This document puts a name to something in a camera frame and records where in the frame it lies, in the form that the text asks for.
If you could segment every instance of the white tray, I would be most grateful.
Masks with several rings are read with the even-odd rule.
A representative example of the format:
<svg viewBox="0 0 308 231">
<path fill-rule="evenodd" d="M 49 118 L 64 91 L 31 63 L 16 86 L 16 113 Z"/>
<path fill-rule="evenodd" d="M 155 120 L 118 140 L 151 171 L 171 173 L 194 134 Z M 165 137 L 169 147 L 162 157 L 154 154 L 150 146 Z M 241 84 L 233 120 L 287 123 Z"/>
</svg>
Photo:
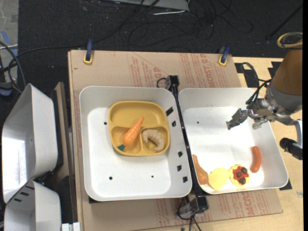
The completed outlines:
<svg viewBox="0 0 308 231">
<path fill-rule="evenodd" d="M 200 185 L 207 193 L 220 194 L 283 187 L 288 174 L 269 123 L 253 130 L 253 119 L 228 130 L 238 108 L 254 93 L 249 88 L 184 89 L 179 93 L 179 103 L 187 132 L 191 153 L 198 157 L 200 166 L 208 173 L 216 168 L 227 170 L 241 164 L 248 170 L 253 162 L 252 146 L 261 150 L 261 168 L 250 172 L 250 182 L 243 188 L 227 181 L 223 188 L 214 190 Z"/>
<path fill-rule="evenodd" d="M 167 111 L 170 148 L 155 156 L 120 155 L 112 146 L 109 108 L 119 101 L 149 101 Z M 86 87 L 79 96 L 85 188 L 96 201 L 176 198 L 192 188 L 175 98 L 166 89 Z"/>
</svg>

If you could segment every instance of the orange carrot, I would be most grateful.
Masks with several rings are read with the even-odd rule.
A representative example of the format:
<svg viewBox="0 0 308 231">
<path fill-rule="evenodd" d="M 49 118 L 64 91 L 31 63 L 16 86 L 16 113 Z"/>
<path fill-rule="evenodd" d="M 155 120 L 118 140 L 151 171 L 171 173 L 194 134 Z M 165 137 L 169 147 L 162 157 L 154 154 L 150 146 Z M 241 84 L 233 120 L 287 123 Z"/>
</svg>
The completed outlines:
<svg viewBox="0 0 308 231">
<path fill-rule="evenodd" d="M 253 156 L 254 156 L 254 161 L 253 161 L 253 164 L 251 165 L 250 170 L 253 173 L 257 173 L 260 169 L 260 166 L 261 166 L 261 152 L 260 152 L 259 147 L 253 146 L 252 147 L 252 153 L 253 153 Z"/>
<path fill-rule="evenodd" d="M 143 123 L 144 117 L 141 117 L 123 136 L 122 142 L 125 146 L 130 146 L 134 143 L 135 139 L 137 138 L 141 126 Z"/>
</svg>

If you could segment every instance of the cardboard surface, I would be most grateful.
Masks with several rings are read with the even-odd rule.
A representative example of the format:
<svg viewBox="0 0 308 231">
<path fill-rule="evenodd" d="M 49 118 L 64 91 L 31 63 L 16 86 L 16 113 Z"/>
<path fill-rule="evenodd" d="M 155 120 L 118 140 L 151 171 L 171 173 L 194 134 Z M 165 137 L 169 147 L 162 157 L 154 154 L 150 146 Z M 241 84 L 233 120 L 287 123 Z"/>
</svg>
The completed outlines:
<svg viewBox="0 0 308 231">
<path fill-rule="evenodd" d="M 229 56 L 227 65 L 222 67 L 217 63 L 217 54 L 95 51 L 92 65 L 86 65 L 82 62 L 84 53 L 68 53 L 77 212 L 81 229 L 178 231 L 181 227 L 186 227 L 188 221 L 176 216 L 180 199 L 89 203 L 84 187 L 79 93 L 84 87 L 92 85 L 156 87 L 157 80 L 168 75 L 179 76 L 181 89 L 245 87 L 244 77 L 236 72 L 234 58 Z M 258 65 L 261 73 L 259 77 L 268 77 L 268 70 L 264 66 L 270 65 L 271 59 L 260 62 L 260 59 L 238 58 L 236 62 L 250 62 L 255 64 L 256 69 Z M 287 130 L 289 133 L 286 133 L 281 124 L 274 124 L 273 131 L 275 136 L 277 134 L 277 141 L 286 135 L 296 140 L 296 137 L 292 138 L 295 136 L 293 128 Z M 261 225 L 263 230 L 302 230 L 303 198 L 296 195 L 296 191 L 303 191 L 302 161 L 287 153 L 283 154 L 283 158 L 288 170 L 292 169 L 289 175 L 292 183 L 295 182 L 295 189 L 284 192 L 271 189 L 208 196 L 210 209 L 196 217 L 199 226 L 204 230 L 257 231 Z"/>
</svg>

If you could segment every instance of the toy sausage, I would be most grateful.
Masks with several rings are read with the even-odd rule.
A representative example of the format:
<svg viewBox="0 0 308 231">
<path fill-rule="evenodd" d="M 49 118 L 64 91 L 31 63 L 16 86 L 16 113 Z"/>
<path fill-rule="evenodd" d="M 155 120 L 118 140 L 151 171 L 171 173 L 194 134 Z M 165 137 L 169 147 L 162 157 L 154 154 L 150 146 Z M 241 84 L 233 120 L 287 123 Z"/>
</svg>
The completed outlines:
<svg viewBox="0 0 308 231">
<path fill-rule="evenodd" d="M 253 161 L 253 164 L 251 165 L 250 170 L 253 173 L 257 173 L 260 169 L 260 166 L 261 166 L 261 152 L 260 152 L 259 147 L 253 146 L 252 147 L 252 153 L 253 153 L 253 156 L 254 156 L 254 161 Z"/>
</svg>

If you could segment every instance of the hole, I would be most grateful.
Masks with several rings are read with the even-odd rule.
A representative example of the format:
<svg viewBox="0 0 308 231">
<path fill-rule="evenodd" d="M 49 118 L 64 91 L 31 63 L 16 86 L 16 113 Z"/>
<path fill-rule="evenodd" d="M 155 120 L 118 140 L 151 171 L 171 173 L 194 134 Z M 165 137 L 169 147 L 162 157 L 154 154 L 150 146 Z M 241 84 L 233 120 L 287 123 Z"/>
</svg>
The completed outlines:
<svg viewBox="0 0 308 231">
<path fill-rule="evenodd" d="M 172 112 L 173 112 L 173 108 L 171 107 L 170 109 L 168 109 L 168 110 L 166 111 L 166 115 L 168 116 L 168 115 L 170 115 Z"/>
<path fill-rule="evenodd" d="M 24 196 L 29 196 L 29 194 L 27 192 L 26 193 L 25 192 L 21 192 L 20 194 L 24 195 Z"/>
<path fill-rule="evenodd" d="M 34 187 L 29 187 L 29 186 L 26 186 L 27 188 L 29 188 L 29 189 L 32 189 L 32 190 L 34 190 Z"/>
</svg>

